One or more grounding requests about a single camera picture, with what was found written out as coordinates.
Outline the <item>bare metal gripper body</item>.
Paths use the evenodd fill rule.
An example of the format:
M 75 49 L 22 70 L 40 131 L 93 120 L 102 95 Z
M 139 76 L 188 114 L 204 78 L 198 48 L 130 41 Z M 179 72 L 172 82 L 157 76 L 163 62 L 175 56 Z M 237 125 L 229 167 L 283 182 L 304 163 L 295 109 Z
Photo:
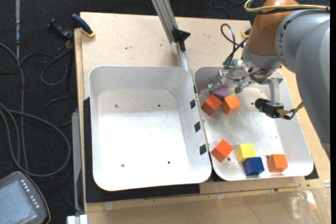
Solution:
M 247 58 L 226 59 L 223 62 L 223 69 L 227 72 L 227 78 L 240 82 L 265 84 L 271 76 L 271 62 L 268 59 L 255 61 Z

